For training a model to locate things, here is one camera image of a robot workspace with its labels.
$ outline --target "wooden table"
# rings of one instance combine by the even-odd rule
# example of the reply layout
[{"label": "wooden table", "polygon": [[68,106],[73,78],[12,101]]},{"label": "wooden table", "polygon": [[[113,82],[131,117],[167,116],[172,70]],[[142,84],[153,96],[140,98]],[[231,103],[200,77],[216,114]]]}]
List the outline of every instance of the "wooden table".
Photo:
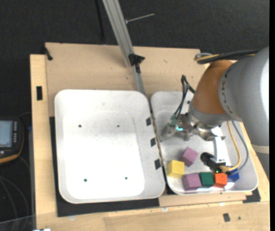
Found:
[{"label": "wooden table", "polygon": [[[134,90],[131,68],[125,67],[118,46],[46,43],[53,57],[30,55],[32,124],[37,228],[66,230],[269,230],[270,186],[249,145],[261,200],[243,203],[252,192],[168,195],[159,207],[58,217],[50,140],[49,117],[54,116],[54,96],[63,89]],[[196,88],[205,67],[193,61],[197,49],[134,47],[146,57],[141,64],[146,96],[161,90],[181,91],[186,75]],[[228,214],[230,221],[225,221]]]}]

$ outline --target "black floor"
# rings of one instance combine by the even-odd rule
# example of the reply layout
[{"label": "black floor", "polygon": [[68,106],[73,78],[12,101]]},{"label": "black floor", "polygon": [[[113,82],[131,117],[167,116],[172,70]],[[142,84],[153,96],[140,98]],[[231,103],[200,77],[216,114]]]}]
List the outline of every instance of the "black floor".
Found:
[{"label": "black floor", "polygon": [[[198,48],[210,53],[269,45],[270,0],[119,0],[135,46]],[[99,0],[0,0],[0,116],[21,116],[31,129],[29,55],[45,42],[116,44]],[[0,182],[0,222],[31,214],[29,147],[22,158],[0,166],[14,206]]]}]

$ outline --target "yellow cube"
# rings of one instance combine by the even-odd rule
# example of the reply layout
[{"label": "yellow cube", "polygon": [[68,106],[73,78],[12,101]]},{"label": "yellow cube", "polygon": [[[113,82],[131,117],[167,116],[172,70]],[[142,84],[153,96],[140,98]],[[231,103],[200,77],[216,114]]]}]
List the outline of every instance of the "yellow cube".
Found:
[{"label": "yellow cube", "polygon": [[180,178],[185,174],[185,163],[177,160],[172,160],[167,165],[167,176]]}]

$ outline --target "cube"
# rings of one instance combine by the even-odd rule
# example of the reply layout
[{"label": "cube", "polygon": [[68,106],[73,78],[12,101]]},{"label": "cube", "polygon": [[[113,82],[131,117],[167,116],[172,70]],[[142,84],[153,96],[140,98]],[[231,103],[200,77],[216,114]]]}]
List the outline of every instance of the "cube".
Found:
[{"label": "cube", "polygon": [[185,173],[185,163],[177,160],[172,160],[167,165],[167,176],[180,178]]},{"label": "cube", "polygon": [[185,191],[196,190],[201,187],[199,173],[187,174],[182,177],[182,185]]},{"label": "cube", "polygon": [[203,187],[212,187],[214,185],[213,173],[212,172],[201,172],[200,181]]},{"label": "cube", "polygon": [[223,188],[227,185],[227,174],[217,173],[213,175],[214,178],[214,187]]},{"label": "cube", "polygon": [[227,181],[228,182],[235,182],[235,181],[237,181],[237,180],[239,180],[239,173],[235,173],[235,172],[237,172],[237,168],[236,169],[234,169],[234,170],[232,170],[232,171],[230,171],[230,175],[228,175],[227,176]]},{"label": "cube", "polygon": [[182,153],[179,160],[184,162],[185,165],[189,167],[194,163],[197,156],[198,153],[196,151],[194,151],[190,147],[187,147],[185,151]]}]

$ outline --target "empty white tray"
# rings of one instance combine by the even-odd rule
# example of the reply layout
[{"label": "empty white tray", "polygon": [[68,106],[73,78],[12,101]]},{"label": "empty white tray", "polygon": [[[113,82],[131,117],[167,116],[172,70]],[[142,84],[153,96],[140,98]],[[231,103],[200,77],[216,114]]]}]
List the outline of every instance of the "empty white tray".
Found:
[{"label": "empty white tray", "polygon": [[[188,101],[193,97],[191,92],[187,93],[182,114],[188,112]],[[178,91],[160,91],[151,97],[151,106],[155,119],[155,126],[158,135],[162,133],[165,125],[170,122],[170,117],[173,115],[175,110],[178,108],[182,99],[182,92]],[[241,132],[241,128],[238,122],[235,122],[238,130]],[[235,165],[238,156],[235,146],[230,137],[227,124],[223,123],[221,128],[215,128],[212,130],[218,136],[226,136],[222,141],[220,147],[220,155],[226,160],[226,165]],[[240,149],[240,155],[242,158],[240,166],[246,159],[246,149],[242,143],[240,137],[233,130],[235,139]],[[200,173],[200,172],[211,172],[209,167],[204,165],[200,160],[200,155],[203,152],[214,154],[214,144],[212,141],[204,141],[198,135],[192,135],[188,141],[184,141],[183,136],[175,135],[169,139],[160,142],[160,148],[163,158],[164,168],[167,169],[167,165],[171,160],[179,160],[183,151],[190,147],[191,149],[198,152],[198,156],[195,162],[190,166],[185,166],[185,174]],[[199,188],[197,190],[185,191],[181,179],[167,177],[167,183],[171,190],[179,195],[186,195],[191,193],[213,193],[221,191],[252,191],[258,185],[258,177],[251,160],[250,154],[248,154],[248,161],[245,166],[239,171],[239,179],[233,183],[229,182],[223,189],[221,188]]]},{"label": "empty white tray", "polygon": [[70,203],[150,199],[165,189],[147,98],[62,90],[55,97],[59,190]]}]

